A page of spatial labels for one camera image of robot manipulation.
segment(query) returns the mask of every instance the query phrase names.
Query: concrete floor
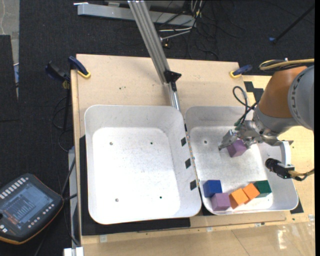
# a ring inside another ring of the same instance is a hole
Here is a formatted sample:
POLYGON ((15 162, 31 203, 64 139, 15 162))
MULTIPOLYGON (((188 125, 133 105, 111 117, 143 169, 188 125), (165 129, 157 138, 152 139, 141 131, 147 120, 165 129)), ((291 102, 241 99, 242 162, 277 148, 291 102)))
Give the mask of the concrete floor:
POLYGON ((0 0, 0 35, 10 35, 13 63, 19 62, 20 0, 0 0))

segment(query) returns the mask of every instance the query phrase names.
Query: green cube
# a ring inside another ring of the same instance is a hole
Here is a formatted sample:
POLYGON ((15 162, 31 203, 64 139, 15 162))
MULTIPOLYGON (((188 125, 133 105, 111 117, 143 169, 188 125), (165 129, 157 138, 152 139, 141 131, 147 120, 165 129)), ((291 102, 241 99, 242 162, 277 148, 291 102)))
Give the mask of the green cube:
POLYGON ((257 190, 259 190, 260 195, 256 198, 264 198, 270 193, 272 193, 269 182, 267 180, 259 180, 253 183, 257 190))

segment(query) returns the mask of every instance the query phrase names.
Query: yellow clamp pad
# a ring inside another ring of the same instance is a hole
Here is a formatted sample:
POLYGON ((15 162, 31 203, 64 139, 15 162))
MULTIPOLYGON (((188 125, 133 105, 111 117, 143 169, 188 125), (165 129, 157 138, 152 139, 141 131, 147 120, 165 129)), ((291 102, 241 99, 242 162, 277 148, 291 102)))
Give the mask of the yellow clamp pad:
POLYGON ((241 75, 242 75, 241 73, 240 73, 240 74, 237 74, 237 75, 234 75, 233 73, 234 73, 234 71, 231 71, 231 72, 230 72, 230 76, 231 76, 233 79, 239 78, 239 77, 241 77, 241 75))
POLYGON ((91 76, 91 73, 88 71, 88 74, 87 75, 85 75, 84 73, 82 73, 82 72, 80 72, 79 70, 78 70, 78 74, 80 75, 80 76, 82 76, 83 78, 85 78, 85 79, 88 79, 90 76, 91 76))

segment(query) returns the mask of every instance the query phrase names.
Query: orange cube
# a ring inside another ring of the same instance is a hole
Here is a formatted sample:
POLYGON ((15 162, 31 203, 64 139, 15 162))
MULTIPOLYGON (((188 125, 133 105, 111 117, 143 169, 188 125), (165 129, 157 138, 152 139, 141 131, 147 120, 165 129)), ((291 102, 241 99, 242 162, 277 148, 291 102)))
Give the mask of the orange cube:
POLYGON ((230 204, 232 209, 235 209, 236 207, 244 204, 249 200, 246 193, 242 188, 238 188, 237 190, 233 191, 230 195, 230 204))
POLYGON ((245 204, 249 203, 252 199, 260 195, 259 190, 255 187, 253 183, 248 184, 243 188, 244 193, 249 198, 248 201, 244 202, 245 204))

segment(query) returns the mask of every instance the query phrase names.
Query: purple cube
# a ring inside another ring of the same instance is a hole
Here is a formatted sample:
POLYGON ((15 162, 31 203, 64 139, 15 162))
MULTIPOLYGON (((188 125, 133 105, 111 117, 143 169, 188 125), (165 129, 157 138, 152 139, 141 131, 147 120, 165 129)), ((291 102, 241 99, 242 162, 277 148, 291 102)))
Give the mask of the purple cube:
POLYGON ((211 197, 213 211, 225 211, 231 207, 230 198, 228 193, 215 193, 211 197))
POLYGON ((237 139, 230 146, 227 146, 226 149, 228 150, 230 157, 234 158, 241 156, 247 150, 247 147, 242 139, 237 139))
POLYGON ((211 198, 215 193, 222 193, 221 181, 219 179, 209 179, 203 184, 205 198, 211 198))

